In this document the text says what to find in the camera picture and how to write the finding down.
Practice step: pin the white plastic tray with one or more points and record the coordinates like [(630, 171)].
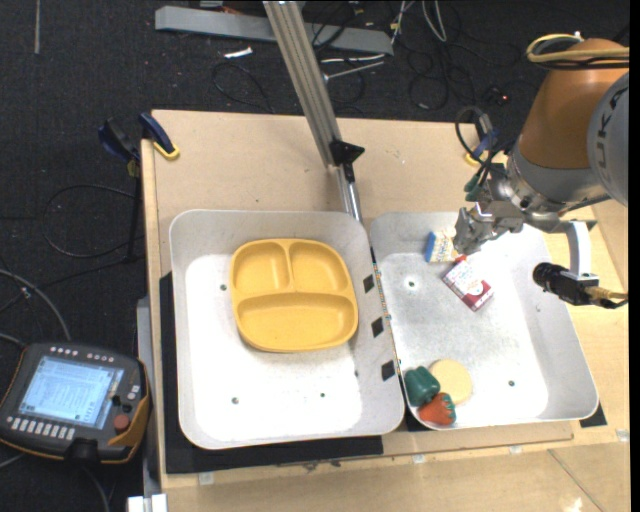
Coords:
[(465, 345), (280, 390)]

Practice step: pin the blue and white carton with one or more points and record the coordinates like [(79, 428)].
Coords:
[(438, 247)]

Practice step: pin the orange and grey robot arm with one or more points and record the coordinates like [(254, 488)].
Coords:
[(560, 120)]

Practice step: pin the black cylinder on white bracket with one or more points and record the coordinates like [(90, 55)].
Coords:
[(575, 289)]

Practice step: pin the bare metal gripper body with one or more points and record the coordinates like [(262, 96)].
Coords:
[(502, 207)]

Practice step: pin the red and white carton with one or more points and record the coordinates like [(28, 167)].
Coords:
[(470, 287)]

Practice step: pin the yellow divided plate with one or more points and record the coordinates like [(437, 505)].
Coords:
[(295, 315)]

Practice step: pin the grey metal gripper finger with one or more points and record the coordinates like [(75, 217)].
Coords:
[(464, 230), (482, 237)]

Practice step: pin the orange toy carrot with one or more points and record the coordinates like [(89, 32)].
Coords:
[(436, 412)]

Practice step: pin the green toy pepper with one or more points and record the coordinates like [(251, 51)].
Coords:
[(421, 384)]

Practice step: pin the beige round biscuit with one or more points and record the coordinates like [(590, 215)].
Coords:
[(455, 382)]

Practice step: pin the pale wood board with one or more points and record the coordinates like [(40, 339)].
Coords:
[(250, 170)]

